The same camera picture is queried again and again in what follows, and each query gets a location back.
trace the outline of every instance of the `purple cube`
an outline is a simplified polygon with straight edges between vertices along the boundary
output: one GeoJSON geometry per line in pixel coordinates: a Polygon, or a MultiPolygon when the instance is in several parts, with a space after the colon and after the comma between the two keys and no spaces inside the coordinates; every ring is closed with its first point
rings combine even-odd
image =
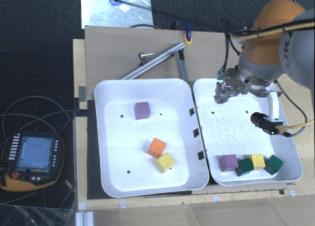
{"type": "Polygon", "coordinates": [[[138,102],[134,105],[134,115],[136,120],[146,119],[150,115],[150,107],[148,102],[138,102]]]}
{"type": "Polygon", "coordinates": [[[222,172],[234,171],[239,167],[235,154],[224,155],[220,158],[220,165],[222,172]]]}

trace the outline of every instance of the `emergency stop button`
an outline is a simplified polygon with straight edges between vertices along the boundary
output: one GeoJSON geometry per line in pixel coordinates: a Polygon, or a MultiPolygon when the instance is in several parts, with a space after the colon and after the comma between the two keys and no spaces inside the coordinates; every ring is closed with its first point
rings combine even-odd
{"type": "Polygon", "coordinates": [[[13,180],[18,180],[18,179],[20,179],[20,172],[13,172],[13,173],[11,173],[11,178],[13,179],[13,180]]]}

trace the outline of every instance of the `wooden table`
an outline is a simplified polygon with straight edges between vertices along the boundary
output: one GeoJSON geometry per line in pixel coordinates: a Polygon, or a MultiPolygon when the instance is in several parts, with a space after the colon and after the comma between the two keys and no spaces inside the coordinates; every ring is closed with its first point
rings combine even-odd
{"type": "MultiPolygon", "coordinates": [[[[97,82],[106,79],[117,79],[135,68],[140,60],[138,53],[161,53],[173,44],[183,41],[182,31],[122,29],[86,27],[85,39],[73,41],[74,93],[80,96],[80,109],[87,108],[87,100],[92,99],[97,82]],[[85,97],[79,88],[85,89],[85,97]]],[[[185,60],[190,81],[199,78],[216,78],[217,71],[224,60],[224,34],[214,32],[193,32],[193,43],[185,48],[185,60]]],[[[237,64],[238,57],[230,49],[228,67],[237,64]]],[[[174,58],[169,58],[139,78],[175,78],[178,77],[174,58]]],[[[283,88],[294,101],[305,110],[309,120],[314,112],[311,104],[311,94],[294,83],[286,75],[279,79],[283,88]]],[[[303,122],[302,115],[284,97],[281,97],[284,111],[290,125],[303,122]]],[[[87,117],[75,118],[75,155],[77,176],[77,202],[79,210],[118,209],[120,202],[126,201],[128,208],[154,207],[172,205],[176,208],[181,204],[208,204],[219,196],[220,201],[252,200],[265,198],[290,199],[288,190],[295,190],[297,196],[315,194],[314,167],[314,124],[294,138],[297,151],[301,158],[304,174],[294,183],[266,183],[223,187],[207,186],[193,191],[192,195],[161,196],[161,197],[130,197],[113,199],[87,199],[87,117]]]]}

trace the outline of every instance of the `block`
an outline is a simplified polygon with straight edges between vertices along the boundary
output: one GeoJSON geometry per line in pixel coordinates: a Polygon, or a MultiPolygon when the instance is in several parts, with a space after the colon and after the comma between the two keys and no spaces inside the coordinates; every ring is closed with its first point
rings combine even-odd
{"type": "Polygon", "coordinates": [[[250,171],[254,170],[252,162],[249,158],[239,160],[238,164],[240,165],[240,167],[236,169],[237,176],[241,176],[245,173],[249,173],[250,171]]]}
{"type": "Polygon", "coordinates": [[[159,158],[162,156],[165,146],[166,143],[157,138],[154,138],[147,151],[147,154],[153,156],[154,158],[159,158]]]}
{"type": "Polygon", "coordinates": [[[250,160],[255,170],[261,170],[266,166],[265,159],[262,154],[251,154],[250,160]]]}
{"type": "Polygon", "coordinates": [[[271,155],[271,157],[266,161],[266,167],[264,169],[271,175],[274,175],[279,171],[283,163],[284,162],[282,160],[274,155],[271,155]]]}
{"type": "Polygon", "coordinates": [[[164,173],[175,164],[175,161],[169,153],[164,153],[154,162],[154,164],[157,166],[161,173],[164,173]]]}
{"type": "Polygon", "coordinates": [[[224,155],[220,158],[220,166],[222,172],[234,171],[239,167],[235,154],[224,155]]]}
{"type": "Polygon", "coordinates": [[[150,107],[148,102],[137,102],[133,108],[136,120],[147,119],[150,115],[150,107]]]}

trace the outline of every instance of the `orange cube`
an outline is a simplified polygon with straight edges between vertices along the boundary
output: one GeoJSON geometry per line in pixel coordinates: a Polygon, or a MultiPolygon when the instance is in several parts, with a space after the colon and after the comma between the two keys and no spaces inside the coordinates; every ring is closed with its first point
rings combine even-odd
{"type": "Polygon", "coordinates": [[[154,158],[159,158],[162,156],[165,146],[166,143],[157,138],[154,138],[147,151],[147,154],[153,156],[154,158]]]}

